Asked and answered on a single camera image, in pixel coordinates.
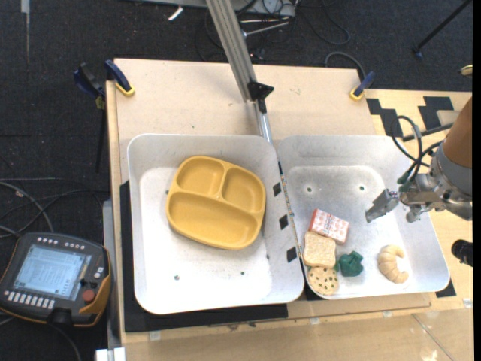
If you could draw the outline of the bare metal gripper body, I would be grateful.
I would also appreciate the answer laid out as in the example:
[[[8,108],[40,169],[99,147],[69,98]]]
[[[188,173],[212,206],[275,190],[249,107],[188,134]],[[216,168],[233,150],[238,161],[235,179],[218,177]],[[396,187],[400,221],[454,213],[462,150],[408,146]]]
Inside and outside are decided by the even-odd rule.
[[[428,172],[417,174],[408,187],[399,189],[399,199],[407,207],[422,206],[423,213],[449,211],[470,221],[473,216],[472,169],[453,162],[443,152],[436,152]]]

